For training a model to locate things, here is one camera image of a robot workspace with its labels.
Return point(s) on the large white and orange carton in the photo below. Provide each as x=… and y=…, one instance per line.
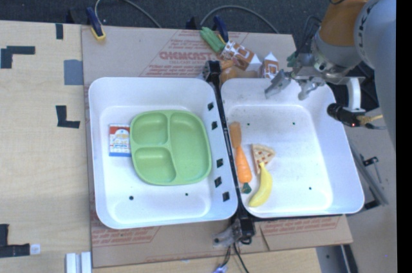
x=239, y=54

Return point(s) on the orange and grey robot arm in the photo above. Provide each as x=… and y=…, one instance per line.
x=376, y=27

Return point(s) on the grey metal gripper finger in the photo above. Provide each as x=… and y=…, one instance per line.
x=277, y=83
x=305, y=89

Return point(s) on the small white and orange carton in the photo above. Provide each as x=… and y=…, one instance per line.
x=270, y=67

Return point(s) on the yellow banana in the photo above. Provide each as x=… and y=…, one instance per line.
x=264, y=184

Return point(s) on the black cylinder on white bracket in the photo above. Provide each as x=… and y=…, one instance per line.
x=343, y=114

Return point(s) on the brown cardboard board red print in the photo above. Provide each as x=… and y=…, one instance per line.
x=128, y=52

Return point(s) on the green divided plate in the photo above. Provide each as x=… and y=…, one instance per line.
x=170, y=147

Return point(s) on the thin black and white rod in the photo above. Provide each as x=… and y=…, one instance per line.
x=226, y=133

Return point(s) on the red white blue small carton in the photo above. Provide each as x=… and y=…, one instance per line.
x=119, y=140

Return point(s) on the orange toy carrot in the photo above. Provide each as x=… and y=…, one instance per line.
x=243, y=165

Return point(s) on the green ribbed toy vegetable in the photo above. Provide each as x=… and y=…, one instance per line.
x=212, y=38

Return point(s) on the toy pizza slice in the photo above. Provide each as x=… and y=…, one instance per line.
x=262, y=154

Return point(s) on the white plastic tray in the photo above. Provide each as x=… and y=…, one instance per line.
x=154, y=201
x=299, y=168

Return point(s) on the brown toy bread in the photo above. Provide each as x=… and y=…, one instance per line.
x=233, y=73

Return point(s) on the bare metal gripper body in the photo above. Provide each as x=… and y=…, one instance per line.
x=305, y=67

